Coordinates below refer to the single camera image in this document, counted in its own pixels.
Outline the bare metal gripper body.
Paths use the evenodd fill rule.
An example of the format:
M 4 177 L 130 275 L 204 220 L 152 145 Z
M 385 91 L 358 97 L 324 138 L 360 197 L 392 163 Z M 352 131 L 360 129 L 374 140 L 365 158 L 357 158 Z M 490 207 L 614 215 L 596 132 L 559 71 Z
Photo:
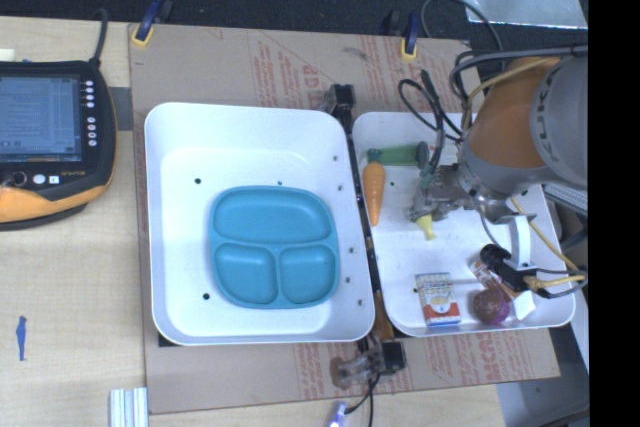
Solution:
M 427 166 L 420 172 L 407 216 L 413 222 L 427 215 L 437 221 L 460 208 L 484 212 L 493 200 L 489 190 L 464 165 Z

